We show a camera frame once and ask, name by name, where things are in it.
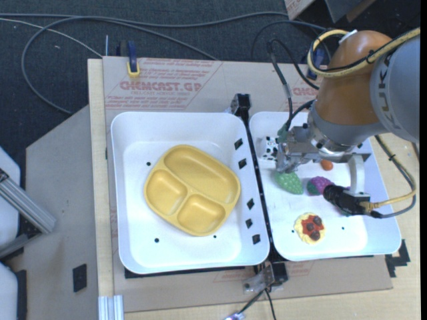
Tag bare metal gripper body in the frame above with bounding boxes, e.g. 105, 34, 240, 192
282, 125, 355, 163

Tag green grapes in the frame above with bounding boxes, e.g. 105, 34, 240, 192
274, 171, 305, 196

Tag black and white spotted carton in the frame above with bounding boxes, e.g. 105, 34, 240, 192
261, 135, 284, 161

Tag thin black rod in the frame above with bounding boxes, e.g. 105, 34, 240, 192
243, 111, 275, 263

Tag purple grapes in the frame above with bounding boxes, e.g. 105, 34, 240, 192
306, 175, 335, 197

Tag yellow divided plate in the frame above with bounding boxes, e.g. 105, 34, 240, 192
143, 144, 242, 237

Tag white plastic tray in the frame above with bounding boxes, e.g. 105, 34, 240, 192
248, 111, 403, 263
109, 111, 271, 275

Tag brown cardboard board red print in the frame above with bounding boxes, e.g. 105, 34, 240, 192
101, 57, 394, 313

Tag black cylinder on white bracket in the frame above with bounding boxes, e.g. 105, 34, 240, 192
322, 154, 372, 217

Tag black block with thin wires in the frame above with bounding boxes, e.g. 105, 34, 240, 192
270, 261, 289, 285
230, 93, 252, 117

